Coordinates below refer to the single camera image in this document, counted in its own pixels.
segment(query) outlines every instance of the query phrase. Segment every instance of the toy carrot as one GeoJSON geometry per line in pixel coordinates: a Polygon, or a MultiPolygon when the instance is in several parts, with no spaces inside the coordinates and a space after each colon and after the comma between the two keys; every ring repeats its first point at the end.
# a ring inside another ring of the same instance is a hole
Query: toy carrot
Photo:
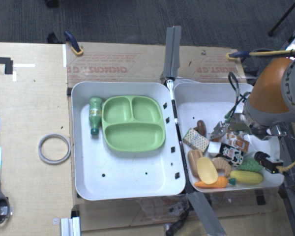
{"type": "Polygon", "coordinates": [[[219,176],[215,183],[206,184],[202,181],[198,181],[195,182],[194,185],[199,188],[225,188],[228,183],[235,185],[235,178],[227,179],[225,176],[219,176]]]}

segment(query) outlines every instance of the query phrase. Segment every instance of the silver ring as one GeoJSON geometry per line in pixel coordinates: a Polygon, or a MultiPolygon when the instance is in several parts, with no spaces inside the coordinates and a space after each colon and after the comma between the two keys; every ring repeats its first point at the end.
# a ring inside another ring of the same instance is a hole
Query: silver ring
{"type": "Polygon", "coordinates": [[[40,157],[40,159],[45,162],[45,163],[48,163],[48,164],[60,164],[62,162],[64,162],[66,159],[68,159],[68,157],[70,156],[70,153],[71,153],[71,145],[70,145],[70,141],[68,138],[66,138],[64,135],[62,134],[58,134],[58,133],[51,133],[51,134],[48,134],[48,135],[45,135],[42,139],[40,139],[39,141],[39,144],[38,144],[38,155],[40,157]],[[62,158],[62,159],[59,159],[59,160],[50,160],[48,158],[46,158],[42,152],[41,152],[41,146],[43,145],[43,143],[49,139],[49,138],[60,138],[62,139],[68,146],[68,151],[67,151],[67,154],[62,158]]]}

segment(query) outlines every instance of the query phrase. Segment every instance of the green bottle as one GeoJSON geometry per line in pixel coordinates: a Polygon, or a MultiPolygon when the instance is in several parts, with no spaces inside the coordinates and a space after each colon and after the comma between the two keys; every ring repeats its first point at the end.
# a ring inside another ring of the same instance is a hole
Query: green bottle
{"type": "Polygon", "coordinates": [[[98,135],[99,127],[102,122],[102,99],[92,97],[89,103],[89,121],[91,125],[90,133],[94,136],[98,135]]]}

